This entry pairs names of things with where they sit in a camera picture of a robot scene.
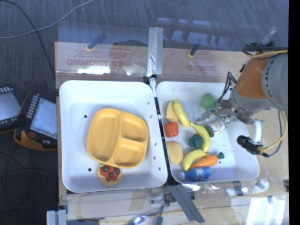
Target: device screen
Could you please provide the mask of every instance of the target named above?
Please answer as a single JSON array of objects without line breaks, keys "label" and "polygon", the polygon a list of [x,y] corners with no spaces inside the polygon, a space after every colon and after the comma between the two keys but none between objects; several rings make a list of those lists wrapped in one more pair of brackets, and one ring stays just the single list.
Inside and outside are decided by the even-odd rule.
[{"label": "device screen", "polygon": [[30,129],[57,139],[56,104],[41,97]]},{"label": "device screen", "polygon": [[20,104],[12,92],[0,93],[0,121],[16,117]]}]

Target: green ball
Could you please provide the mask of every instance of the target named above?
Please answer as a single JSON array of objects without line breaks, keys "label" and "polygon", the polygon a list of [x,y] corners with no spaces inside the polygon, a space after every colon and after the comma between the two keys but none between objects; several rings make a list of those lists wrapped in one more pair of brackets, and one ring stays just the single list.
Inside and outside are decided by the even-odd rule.
[{"label": "green ball", "polygon": [[210,93],[206,93],[201,99],[201,106],[206,110],[214,106],[215,99]]}]

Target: white cable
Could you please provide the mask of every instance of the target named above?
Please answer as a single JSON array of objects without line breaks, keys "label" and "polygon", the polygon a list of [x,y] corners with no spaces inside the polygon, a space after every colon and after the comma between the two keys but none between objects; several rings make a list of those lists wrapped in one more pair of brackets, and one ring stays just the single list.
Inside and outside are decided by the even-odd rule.
[{"label": "white cable", "polygon": [[69,11],[66,15],[64,15],[61,19],[57,20],[56,22],[52,23],[51,25],[48,25],[48,26],[45,26],[45,27],[42,27],[42,28],[39,28],[39,29],[36,29],[36,30],[32,30],[32,31],[29,31],[29,32],[25,32],[25,33],[22,33],[22,34],[19,34],[19,35],[15,35],[15,36],[11,36],[11,37],[0,37],[0,39],[9,39],[9,38],[17,38],[17,37],[21,37],[21,36],[24,36],[24,35],[27,35],[27,34],[30,34],[30,33],[33,33],[33,32],[36,32],[36,31],[40,31],[40,30],[44,30],[44,29],[47,29],[47,28],[50,28],[52,27],[53,25],[59,23],[61,20],[63,20],[64,18],[66,18],[68,15],[70,15],[72,12],[74,12],[76,9],[92,2],[94,0],[89,0],[87,2],[84,2],[83,4],[80,4],[79,6],[73,8],[71,11]]}]

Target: orange carrot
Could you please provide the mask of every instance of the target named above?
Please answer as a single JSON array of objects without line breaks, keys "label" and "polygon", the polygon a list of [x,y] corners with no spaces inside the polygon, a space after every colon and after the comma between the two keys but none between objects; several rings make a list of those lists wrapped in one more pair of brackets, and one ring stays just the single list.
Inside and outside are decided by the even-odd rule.
[{"label": "orange carrot", "polygon": [[213,166],[221,158],[224,158],[224,154],[222,152],[220,152],[217,156],[213,154],[209,154],[203,157],[202,159],[200,159],[198,162],[192,164],[189,169],[196,168],[196,167]]}]

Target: yellow divided plate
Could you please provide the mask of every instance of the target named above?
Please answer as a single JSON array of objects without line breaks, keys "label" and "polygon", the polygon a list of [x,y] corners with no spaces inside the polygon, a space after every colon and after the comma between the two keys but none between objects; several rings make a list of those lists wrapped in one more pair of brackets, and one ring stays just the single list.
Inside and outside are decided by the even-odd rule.
[{"label": "yellow divided plate", "polygon": [[90,125],[87,151],[102,164],[134,168],[145,157],[149,139],[146,122],[131,113],[104,108]]}]

